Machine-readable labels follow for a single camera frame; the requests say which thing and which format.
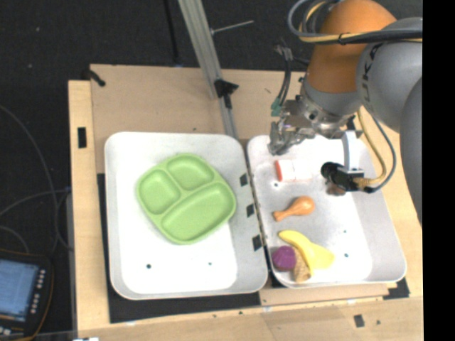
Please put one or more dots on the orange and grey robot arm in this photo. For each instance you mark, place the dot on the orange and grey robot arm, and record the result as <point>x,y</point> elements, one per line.
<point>341,44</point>

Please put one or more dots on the orange toy chicken drumstick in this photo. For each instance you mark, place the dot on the orange toy chicken drumstick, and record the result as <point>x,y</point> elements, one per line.
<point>302,206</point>

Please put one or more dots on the white plastic tray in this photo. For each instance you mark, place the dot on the white plastic tray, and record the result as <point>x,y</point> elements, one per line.
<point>185,268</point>
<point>337,219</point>

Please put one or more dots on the brown flat board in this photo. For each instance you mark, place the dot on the brown flat board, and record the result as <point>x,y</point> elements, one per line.
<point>156,98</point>

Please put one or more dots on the green divided plate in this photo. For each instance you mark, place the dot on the green divided plate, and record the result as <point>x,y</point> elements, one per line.
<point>186,199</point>

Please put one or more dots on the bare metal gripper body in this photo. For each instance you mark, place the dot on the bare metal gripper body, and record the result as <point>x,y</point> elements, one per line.
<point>308,118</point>

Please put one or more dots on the black cylinder on white bracket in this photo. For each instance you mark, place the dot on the black cylinder on white bracket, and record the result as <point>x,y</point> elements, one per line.
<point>337,176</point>

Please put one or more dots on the white bottle with red cap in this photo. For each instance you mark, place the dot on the white bottle with red cap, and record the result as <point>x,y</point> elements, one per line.
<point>293,170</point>

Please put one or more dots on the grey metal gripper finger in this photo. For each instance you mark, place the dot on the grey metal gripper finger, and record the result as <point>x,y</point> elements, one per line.
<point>276,140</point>
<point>295,139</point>

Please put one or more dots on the yellow banana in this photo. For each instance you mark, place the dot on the yellow banana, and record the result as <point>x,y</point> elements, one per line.
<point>313,252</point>

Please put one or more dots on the purple toy grapes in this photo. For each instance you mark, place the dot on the purple toy grapes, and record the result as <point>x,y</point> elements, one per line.
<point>283,258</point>

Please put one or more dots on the tan toy waffle cone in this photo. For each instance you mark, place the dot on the tan toy waffle cone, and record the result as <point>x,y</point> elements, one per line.
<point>301,271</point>

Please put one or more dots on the small brown toy food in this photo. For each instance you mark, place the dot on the small brown toy food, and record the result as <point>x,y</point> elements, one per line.
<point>335,190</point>

